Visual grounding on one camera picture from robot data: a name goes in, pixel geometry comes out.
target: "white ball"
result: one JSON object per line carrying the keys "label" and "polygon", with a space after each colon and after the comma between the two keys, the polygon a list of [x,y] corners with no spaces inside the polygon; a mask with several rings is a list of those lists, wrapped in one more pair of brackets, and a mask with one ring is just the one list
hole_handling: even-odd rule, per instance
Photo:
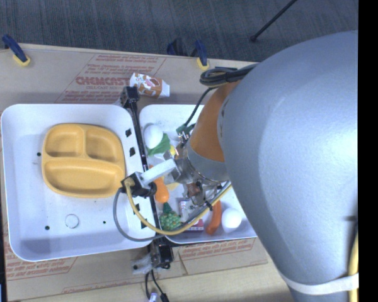
{"label": "white ball", "polygon": [[147,148],[155,148],[163,139],[163,135],[164,133],[158,125],[149,125],[144,130],[144,143],[147,145]]}
{"label": "white ball", "polygon": [[227,208],[222,212],[221,225],[226,233],[231,233],[237,229],[242,222],[242,216],[238,210]]}

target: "cardboard box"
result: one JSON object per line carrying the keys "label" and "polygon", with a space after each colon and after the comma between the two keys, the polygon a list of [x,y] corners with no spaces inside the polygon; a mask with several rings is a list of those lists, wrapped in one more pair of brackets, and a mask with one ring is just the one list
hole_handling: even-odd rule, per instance
{"label": "cardboard box", "polygon": [[[0,117],[13,104],[113,104],[118,102],[133,72],[164,79],[170,97],[142,97],[139,109],[149,104],[195,104],[205,87],[198,82],[202,70],[190,57],[83,50],[21,44],[31,58],[28,67],[13,60],[10,50],[0,50]],[[210,66],[244,67],[249,62],[210,59]],[[130,262],[147,254],[147,248],[26,262],[11,250],[1,157],[0,166],[8,300],[112,288],[142,282]],[[258,238],[210,242],[175,247],[171,269],[159,273],[171,278],[267,263]]]}

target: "white strap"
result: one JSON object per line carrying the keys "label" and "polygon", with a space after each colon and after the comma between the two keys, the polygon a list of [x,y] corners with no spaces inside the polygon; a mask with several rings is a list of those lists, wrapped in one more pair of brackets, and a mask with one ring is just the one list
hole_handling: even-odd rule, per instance
{"label": "white strap", "polygon": [[317,285],[297,283],[286,278],[282,273],[278,273],[290,288],[308,295],[325,295],[343,291],[351,291],[357,289],[360,285],[360,282],[358,280],[358,273]]}

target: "black metal bar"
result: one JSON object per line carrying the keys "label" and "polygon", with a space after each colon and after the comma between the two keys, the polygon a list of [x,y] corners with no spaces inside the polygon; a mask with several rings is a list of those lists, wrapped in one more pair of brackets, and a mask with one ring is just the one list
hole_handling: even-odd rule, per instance
{"label": "black metal bar", "polygon": [[281,9],[267,24],[263,26],[261,30],[259,30],[257,33],[255,33],[250,39],[251,42],[255,42],[256,39],[272,24],[274,23],[278,17],[280,17],[284,12],[286,12],[287,9],[289,9],[297,0],[291,0],[287,5]]}

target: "yellow clamp tip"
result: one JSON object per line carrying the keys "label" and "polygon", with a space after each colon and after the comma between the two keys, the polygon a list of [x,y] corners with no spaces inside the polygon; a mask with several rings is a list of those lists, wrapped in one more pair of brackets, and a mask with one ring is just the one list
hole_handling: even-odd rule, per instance
{"label": "yellow clamp tip", "polygon": [[200,60],[200,58],[197,58],[196,59],[196,62],[197,62],[197,65],[200,67],[200,69],[202,69],[202,70],[207,70],[207,69],[209,69],[209,61],[207,61],[207,65],[206,66],[204,66],[203,64],[202,64],[202,61]]}
{"label": "yellow clamp tip", "polygon": [[16,55],[13,55],[13,59],[16,61],[16,63],[22,67],[26,67],[30,64],[31,62],[31,58],[28,57],[28,56],[25,56],[26,57],[26,61],[25,62],[22,62],[21,59],[19,59]]}

